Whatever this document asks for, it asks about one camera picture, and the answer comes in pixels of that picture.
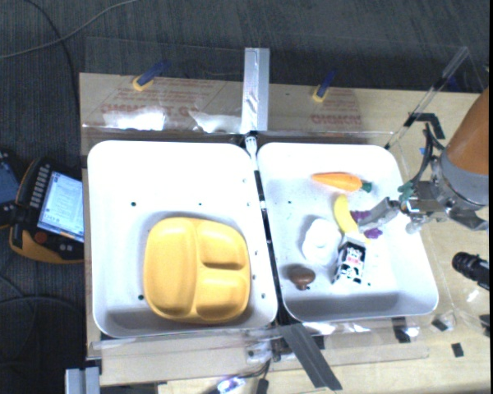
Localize yellow divided plate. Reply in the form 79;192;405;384
142;216;253;325

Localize white bowl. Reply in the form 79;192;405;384
301;218;343;267

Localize purple grapes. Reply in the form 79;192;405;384
349;208;385;240

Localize brown mushroom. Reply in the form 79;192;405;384
286;263;317;291

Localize brown cardboard board red print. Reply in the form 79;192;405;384
78;71;491;387

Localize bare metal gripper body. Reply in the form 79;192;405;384
397;180;490;232

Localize black cylinder on white bracket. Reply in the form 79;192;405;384
451;251;491;291

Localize white plastic tray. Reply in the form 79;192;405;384
256;141;440;324
86;139;279;340

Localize orange carrot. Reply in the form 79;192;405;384
311;172;373;194

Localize yellow banana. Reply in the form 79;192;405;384
333;194;361;235

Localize cow print milk carton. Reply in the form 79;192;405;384
331;236;368;286

